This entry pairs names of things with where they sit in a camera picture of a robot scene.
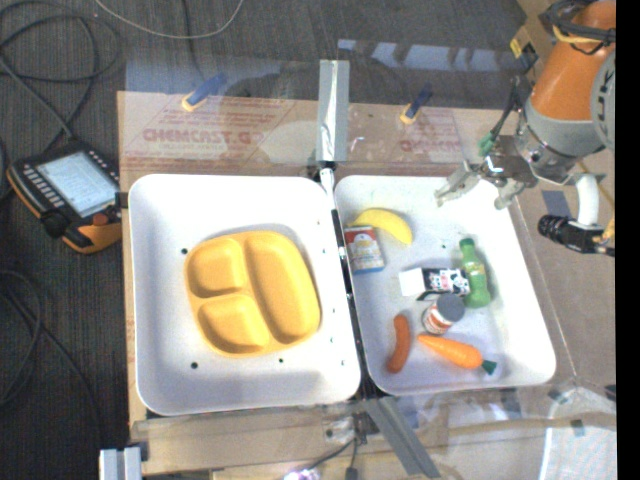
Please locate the brown cardboard board red print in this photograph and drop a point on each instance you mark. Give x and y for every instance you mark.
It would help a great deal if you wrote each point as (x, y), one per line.
(225, 133)

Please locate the orange carrot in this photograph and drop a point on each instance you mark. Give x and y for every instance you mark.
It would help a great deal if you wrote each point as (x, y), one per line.
(450, 350)

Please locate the yellow divided plate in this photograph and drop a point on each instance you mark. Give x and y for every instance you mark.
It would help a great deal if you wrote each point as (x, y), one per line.
(252, 293)

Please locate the black cylinder on white bracket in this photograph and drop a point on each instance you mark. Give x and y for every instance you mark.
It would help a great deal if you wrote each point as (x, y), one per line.
(575, 223)

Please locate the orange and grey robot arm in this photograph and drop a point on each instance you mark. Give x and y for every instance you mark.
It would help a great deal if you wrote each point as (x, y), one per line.
(567, 93)

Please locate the yellow banana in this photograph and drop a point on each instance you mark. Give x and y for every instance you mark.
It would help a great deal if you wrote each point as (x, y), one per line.
(390, 220)

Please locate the white plastic tray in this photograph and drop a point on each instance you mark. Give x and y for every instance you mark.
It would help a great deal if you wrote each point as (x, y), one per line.
(165, 278)
(440, 368)

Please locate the red and blue can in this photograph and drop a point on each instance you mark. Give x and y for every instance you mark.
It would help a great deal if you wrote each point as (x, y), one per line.
(364, 250)

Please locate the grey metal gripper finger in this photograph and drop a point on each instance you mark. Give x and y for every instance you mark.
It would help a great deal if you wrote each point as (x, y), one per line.
(506, 195)
(452, 186)

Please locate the green bottle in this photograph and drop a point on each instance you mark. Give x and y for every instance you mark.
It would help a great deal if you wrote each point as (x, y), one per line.
(475, 275)

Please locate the red and white can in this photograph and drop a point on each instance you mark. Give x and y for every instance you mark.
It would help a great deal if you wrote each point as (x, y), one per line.
(442, 313)

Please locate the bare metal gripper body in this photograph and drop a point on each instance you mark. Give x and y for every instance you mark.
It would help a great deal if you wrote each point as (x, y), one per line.
(520, 164)

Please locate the black and white carton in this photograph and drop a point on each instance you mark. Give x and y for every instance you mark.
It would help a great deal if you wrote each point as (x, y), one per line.
(430, 280)

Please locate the orange sausage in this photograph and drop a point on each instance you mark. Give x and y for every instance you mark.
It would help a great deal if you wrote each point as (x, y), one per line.
(400, 343)

